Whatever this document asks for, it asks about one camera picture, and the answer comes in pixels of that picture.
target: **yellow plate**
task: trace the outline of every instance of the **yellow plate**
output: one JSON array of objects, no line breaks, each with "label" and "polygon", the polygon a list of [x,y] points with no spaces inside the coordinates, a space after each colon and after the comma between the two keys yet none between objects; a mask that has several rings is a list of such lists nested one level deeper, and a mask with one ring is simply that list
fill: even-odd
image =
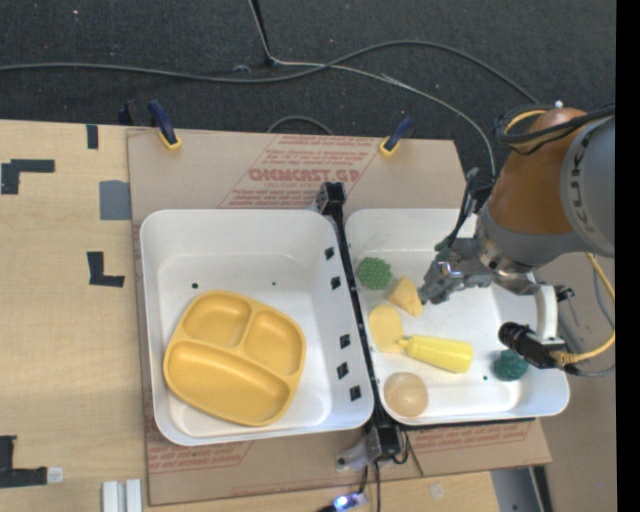
[{"label": "yellow plate", "polygon": [[298,324],[280,311],[227,291],[196,297],[169,341],[169,388],[203,412],[241,425],[280,418],[295,394],[306,354]]}]

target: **blue clamp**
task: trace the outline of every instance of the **blue clamp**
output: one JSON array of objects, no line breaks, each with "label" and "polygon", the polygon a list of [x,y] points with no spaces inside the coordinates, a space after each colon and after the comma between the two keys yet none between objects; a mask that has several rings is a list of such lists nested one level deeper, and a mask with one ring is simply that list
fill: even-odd
[{"label": "blue clamp", "polygon": [[158,135],[162,143],[171,151],[178,149],[182,145],[182,139],[178,137],[178,134],[173,129],[173,123],[169,119],[167,111],[160,105],[158,100],[149,102],[149,112],[151,112],[153,120],[160,128]]},{"label": "blue clamp", "polygon": [[402,120],[402,122],[398,125],[398,127],[391,135],[385,137],[382,140],[380,146],[378,147],[378,151],[380,151],[380,153],[382,153],[384,156],[393,155],[398,149],[398,143],[400,142],[400,139],[404,137],[411,128],[413,128],[413,119],[407,116]]}]

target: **black fabric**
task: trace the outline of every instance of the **black fabric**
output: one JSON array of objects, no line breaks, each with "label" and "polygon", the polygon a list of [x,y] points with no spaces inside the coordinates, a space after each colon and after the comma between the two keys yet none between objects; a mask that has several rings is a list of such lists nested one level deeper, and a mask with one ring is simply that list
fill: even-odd
[{"label": "black fabric", "polygon": [[[75,61],[210,76],[281,76],[265,67],[251,1],[17,0],[0,5],[0,67]],[[467,52],[529,92],[585,110],[615,101],[612,0],[258,0],[270,50],[281,61],[327,62],[368,45],[420,40]],[[496,116],[530,103],[501,79],[451,52],[394,46],[344,65],[386,73],[450,103],[490,134]],[[460,115],[416,93],[329,70],[270,85],[219,85],[117,71],[0,72],[0,118],[117,124],[135,101],[159,100],[177,128],[264,132],[278,119],[317,119],[337,135],[386,136],[405,115],[413,136],[452,139],[463,169],[488,165],[484,142]],[[323,133],[290,121],[280,132]],[[507,154],[495,145],[497,165]]]}]

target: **white tray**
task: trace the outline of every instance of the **white tray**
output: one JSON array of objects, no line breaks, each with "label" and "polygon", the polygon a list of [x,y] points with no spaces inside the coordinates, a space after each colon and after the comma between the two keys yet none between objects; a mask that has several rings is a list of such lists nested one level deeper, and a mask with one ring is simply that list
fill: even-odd
[{"label": "white tray", "polygon": [[[458,210],[440,209],[355,212],[345,228],[354,270],[365,257],[378,257],[391,264],[394,278],[406,276],[421,286],[435,256],[433,247],[449,234],[457,216]],[[468,219],[460,236],[471,236],[474,223],[474,218]],[[512,420],[553,415],[566,407],[569,387],[561,371],[530,366],[523,378],[515,382],[501,381],[492,373],[493,361],[505,349],[497,336],[502,323],[536,325],[533,297],[517,297],[491,285],[455,292],[449,301],[437,306],[428,303],[418,318],[400,310],[406,335],[424,334],[473,344],[470,369],[467,373],[455,374],[403,353],[379,352],[372,341],[367,318],[374,307],[386,302],[385,292],[370,290],[359,281],[357,286],[381,401],[389,415],[400,423],[434,425]],[[417,374],[427,386],[429,405],[418,417],[399,416],[385,403],[382,391],[386,379],[399,371]]]},{"label": "white tray", "polygon": [[[164,210],[145,219],[140,244],[153,407],[165,437],[203,445],[351,429],[369,419],[373,393],[326,218],[306,210]],[[192,299],[213,289],[272,306],[305,334],[295,397],[271,425],[214,418],[180,401],[165,383],[164,352],[180,316]]]}]

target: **black hole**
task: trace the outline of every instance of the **black hole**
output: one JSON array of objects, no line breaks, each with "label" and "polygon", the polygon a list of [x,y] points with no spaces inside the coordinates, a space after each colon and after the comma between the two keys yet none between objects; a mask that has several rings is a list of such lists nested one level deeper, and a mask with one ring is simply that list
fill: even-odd
[{"label": "black hole", "polygon": [[357,400],[358,398],[360,398],[362,396],[362,393],[360,392],[360,386],[353,386],[349,390],[349,394],[351,395],[351,401],[352,402],[354,400]]},{"label": "black hole", "polygon": [[347,373],[349,373],[349,367],[347,363],[342,363],[340,366],[336,368],[338,372],[338,379],[343,378]]}]

